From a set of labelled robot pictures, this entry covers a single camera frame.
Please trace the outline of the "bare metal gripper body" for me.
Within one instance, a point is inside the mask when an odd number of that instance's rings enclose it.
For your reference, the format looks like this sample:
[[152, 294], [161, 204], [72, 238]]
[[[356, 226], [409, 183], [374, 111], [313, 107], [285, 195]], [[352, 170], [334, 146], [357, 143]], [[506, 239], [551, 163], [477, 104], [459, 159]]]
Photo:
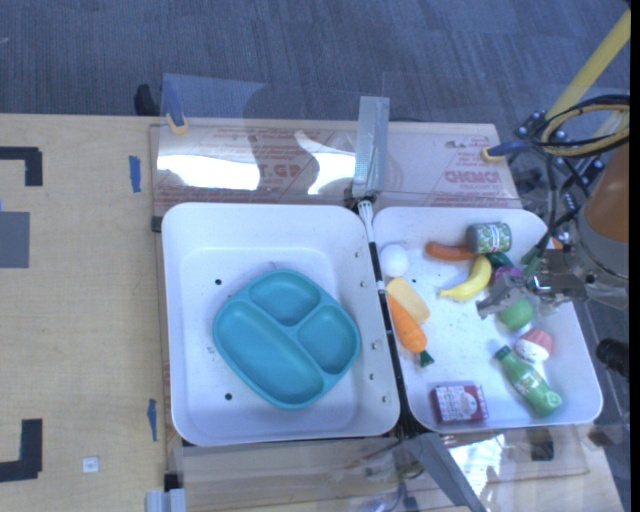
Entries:
[[533, 247], [521, 259], [526, 289], [542, 303], [557, 305], [564, 302], [583, 302], [587, 299], [584, 282], [565, 261], [561, 249]]

